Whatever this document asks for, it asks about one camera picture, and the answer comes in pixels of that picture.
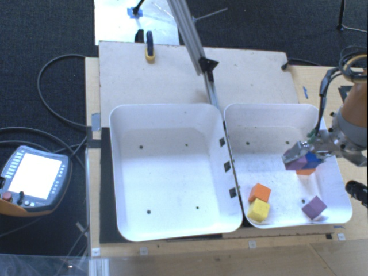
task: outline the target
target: black floor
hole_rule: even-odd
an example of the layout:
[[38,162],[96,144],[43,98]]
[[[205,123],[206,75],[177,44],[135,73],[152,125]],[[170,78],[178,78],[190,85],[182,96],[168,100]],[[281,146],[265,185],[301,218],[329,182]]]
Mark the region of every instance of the black floor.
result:
[[[193,16],[228,11],[197,22],[203,45],[284,51],[288,56],[335,66],[348,45],[367,46],[367,34],[336,30],[341,0],[187,0]],[[367,0],[347,0],[344,23],[367,28]],[[36,89],[40,68],[50,59],[80,53],[98,56],[94,46],[94,0],[0,0],[0,128],[19,126],[47,131],[67,144],[78,144],[85,132],[56,119]],[[44,74],[45,99],[63,116],[85,121],[83,60],[52,65]],[[0,141],[26,140],[60,148],[23,131],[0,131]],[[0,144],[0,167],[14,146]],[[86,226],[85,174],[75,163],[66,197],[51,215],[33,218],[0,216],[0,253],[67,255]],[[26,228],[15,230],[25,224]],[[85,248],[83,238],[71,251]]]

